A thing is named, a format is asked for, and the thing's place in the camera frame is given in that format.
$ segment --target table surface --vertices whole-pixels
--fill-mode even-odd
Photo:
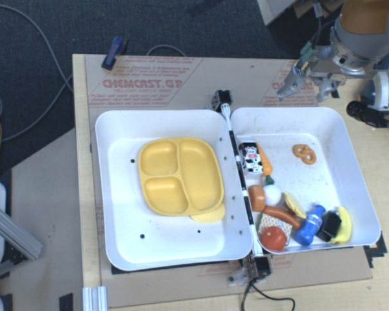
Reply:
[[[101,285],[93,167],[89,152],[90,132],[88,94],[86,91],[85,54],[73,56],[75,118],[77,133],[82,273],[84,287]],[[348,80],[340,88],[340,98],[321,106],[336,110],[343,118],[359,166],[381,224],[387,253],[374,258],[372,279],[323,284],[270,292],[272,297],[291,297],[296,308],[307,310],[389,310],[389,128],[372,128],[346,114],[347,104],[355,100],[364,83]],[[239,310],[242,295],[225,295],[155,305],[130,306],[110,310]],[[290,310],[289,301],[270,301],[253,291],[248,295],[247,310]]]

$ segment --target white tray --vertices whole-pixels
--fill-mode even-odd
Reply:
[[[380,236],[346,127],[329,108],[241,108],[233,112],[238,142],[255,139],[274,168],[271,176],[308,211],[315,203],[327,210],[343,205],[353,224],[351,240],[330,244],[318,238],[309,247],[290,240],[277,253],[370,245]],[[252,237],[226,122],[208,109],[107,111],[95,125],[100,165],[106,252],[120,270],[241,259]],[[146,204],[140,187],[138,153],[165,137],[197,137],[214,149],[224,183],[226,215],[200,224],[190,217],[162,216]],[[292,145],[307,143],[317,153],[314,165],[292,155]],[[247,179],[251,185],[257,181]]]

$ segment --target white egg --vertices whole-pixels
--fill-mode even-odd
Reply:
[[[269,184],[264,186],[265,191],[265,205],[275,206],[281,200],[281,189],[275,184]]]

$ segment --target dark floor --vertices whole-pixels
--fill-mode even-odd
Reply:
[[[167,44],[188,56],[295,59],[316,28],[312,12],[297,19],[292,9],[266,27],[256,0],[0,0],[0,174],[75,124],[73,95],[65,90],[40,123],[11,138],[64,84],[40,31],[68,77],[72,54],[106,54],[114,36],[129,39],[129,55]]]

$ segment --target blue bottle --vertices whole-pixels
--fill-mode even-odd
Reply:
[[[301,224],[301,227],[296,231],[295,241],[302,246],[309,246],[322,225],[322,216],[325,212],[324,206],[316,205],[316,207],[307,213],[307,219]]]

